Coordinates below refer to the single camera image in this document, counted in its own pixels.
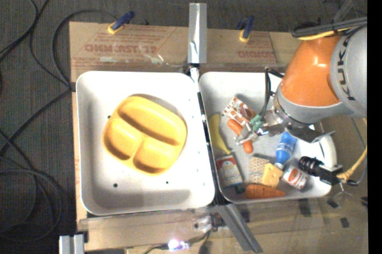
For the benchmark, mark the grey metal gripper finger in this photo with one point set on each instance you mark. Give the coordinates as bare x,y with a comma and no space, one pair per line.
245,140
248,128

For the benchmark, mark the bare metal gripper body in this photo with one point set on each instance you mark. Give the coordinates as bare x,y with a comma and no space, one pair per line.
274,124

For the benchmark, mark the orange sausage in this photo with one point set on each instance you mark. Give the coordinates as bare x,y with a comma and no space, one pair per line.
234,125

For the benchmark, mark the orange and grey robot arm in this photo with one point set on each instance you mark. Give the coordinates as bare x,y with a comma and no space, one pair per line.
310,76

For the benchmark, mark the white and orange carton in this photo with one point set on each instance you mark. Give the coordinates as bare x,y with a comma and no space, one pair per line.
238,110

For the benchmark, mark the blue plastic bottle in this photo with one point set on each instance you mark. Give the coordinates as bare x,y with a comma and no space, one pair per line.
285,148

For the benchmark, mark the yellow banana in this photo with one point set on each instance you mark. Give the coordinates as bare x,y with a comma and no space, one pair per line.
216,133

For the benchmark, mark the tan square cracker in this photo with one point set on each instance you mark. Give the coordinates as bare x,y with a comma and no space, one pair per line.
256,169

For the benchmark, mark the thin black and white rod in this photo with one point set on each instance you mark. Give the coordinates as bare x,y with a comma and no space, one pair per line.
209,139

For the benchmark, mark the yellow cheese wedge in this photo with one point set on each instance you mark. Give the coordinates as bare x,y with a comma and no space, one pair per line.
272,175

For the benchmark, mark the white plastic tray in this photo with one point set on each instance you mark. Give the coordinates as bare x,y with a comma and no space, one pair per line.
221,88
98,157

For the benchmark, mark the orange carrot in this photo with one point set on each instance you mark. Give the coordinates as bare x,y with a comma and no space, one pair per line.
262,192

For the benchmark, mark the small red and white can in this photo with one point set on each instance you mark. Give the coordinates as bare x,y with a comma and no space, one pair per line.
294,177

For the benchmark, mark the yellow divided plate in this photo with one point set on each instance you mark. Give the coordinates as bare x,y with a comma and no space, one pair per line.
149,127

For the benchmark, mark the brown cardboard board red print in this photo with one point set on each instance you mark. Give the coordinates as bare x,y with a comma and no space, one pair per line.
125,46

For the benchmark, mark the black cylinder on white bracket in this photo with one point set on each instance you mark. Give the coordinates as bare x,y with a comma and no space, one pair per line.
326,173

